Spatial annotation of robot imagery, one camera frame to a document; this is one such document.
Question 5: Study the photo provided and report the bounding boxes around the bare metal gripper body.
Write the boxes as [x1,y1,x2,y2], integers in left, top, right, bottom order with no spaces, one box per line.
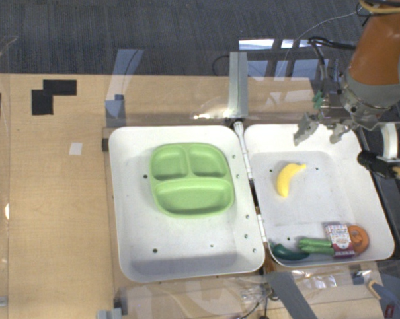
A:
[317,87,395,134]

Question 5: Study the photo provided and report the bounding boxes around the yellow banana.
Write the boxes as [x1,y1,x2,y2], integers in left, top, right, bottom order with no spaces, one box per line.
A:
[275,162,309,198]

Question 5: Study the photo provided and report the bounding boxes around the thin black and white rod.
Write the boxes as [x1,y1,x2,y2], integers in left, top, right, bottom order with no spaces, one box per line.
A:
[233,119,269,244]

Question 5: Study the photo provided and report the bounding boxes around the white plastic tray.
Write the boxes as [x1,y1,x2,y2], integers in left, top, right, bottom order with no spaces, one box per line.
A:
[243,118,397,271]
[106,121,267,285]

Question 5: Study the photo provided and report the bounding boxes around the white and purple carton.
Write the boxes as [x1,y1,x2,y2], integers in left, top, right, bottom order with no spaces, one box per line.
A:
[324,222,356,260]

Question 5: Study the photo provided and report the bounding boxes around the orange doughnut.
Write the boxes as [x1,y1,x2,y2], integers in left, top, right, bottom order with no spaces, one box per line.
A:
[347,223,371,254]

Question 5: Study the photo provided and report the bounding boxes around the green beans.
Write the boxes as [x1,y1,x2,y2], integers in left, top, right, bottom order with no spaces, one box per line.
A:
[296,236,336,258]

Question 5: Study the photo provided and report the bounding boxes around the dark green pepper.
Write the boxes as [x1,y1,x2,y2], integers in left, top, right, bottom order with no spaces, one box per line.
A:
[268,239,311,263]

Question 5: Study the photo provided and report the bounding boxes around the green divided plate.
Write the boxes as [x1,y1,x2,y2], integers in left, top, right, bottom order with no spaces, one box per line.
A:
[147,139,237,220]

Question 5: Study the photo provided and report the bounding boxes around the black cylinder on white bracket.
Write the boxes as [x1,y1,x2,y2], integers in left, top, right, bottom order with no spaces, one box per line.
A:
[355,121,400,180]

